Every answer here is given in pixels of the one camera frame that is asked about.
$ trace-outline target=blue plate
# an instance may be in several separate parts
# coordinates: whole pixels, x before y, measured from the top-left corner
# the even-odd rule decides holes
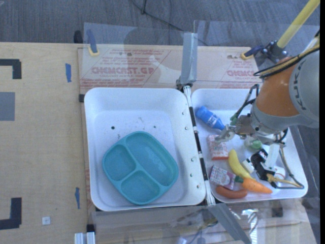
[[[157,139],[142,131],[115,143],[104,154],[102,165],[115,188],[137,205],[159,198],[178,177],[174,158]]]

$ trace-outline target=toy banana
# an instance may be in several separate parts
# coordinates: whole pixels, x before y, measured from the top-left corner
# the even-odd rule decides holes
[[[238,175],[242,178],[254,179],[250,176],[249,172],[247,172],[245,168],[241,165],[241,163],[238,160],[237,153],[234,149],[229,151],[228,162],[235,175]]]

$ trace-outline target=blue bottle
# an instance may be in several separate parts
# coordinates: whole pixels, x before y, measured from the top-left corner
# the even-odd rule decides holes
[[[220,117],[213,114],[205,106],[202,106],[197,110],[196,116],[211,128],[217,128],[220,130],[224,128],[224,124],[222,123]]]

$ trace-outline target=yellow pole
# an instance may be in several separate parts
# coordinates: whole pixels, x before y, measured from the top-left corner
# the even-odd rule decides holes
[[[280,48],[284,48],[291,38],[296,34],[301,25],[308,19],[308,17],[312,14],[312,12],[318,7],[320,4],[320,0],[309,0],[305,7],[301,10],[299,15],[295,18],[289,28],[285,31],[285,33],[281,36],[279,41],[277,42],[277,46]]]

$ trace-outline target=dark gray carpet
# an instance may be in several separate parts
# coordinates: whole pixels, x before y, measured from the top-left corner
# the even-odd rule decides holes
[[[0,42],[73,43],[75,31],[83,33],[85,23],[95,23],[151,29],[135,29],[130,43],[178,44],[177,33],[166,30],[193,32],[193,22],[201,20],[207,21],[199,25],[201,45],[253,47],[279,39],[307,1],[147,0],[146,13],[141,14],[143,0],[0,0]],[[320,7],[286,49],[301,52],[319,26]],[[152,28],[164,29],[165,39]],[[117,38],[102,37],[105,42]],[[309,180],[305,204],[320,242],[319,129],[297,127],[292,133],[303,141],[299,154]]]

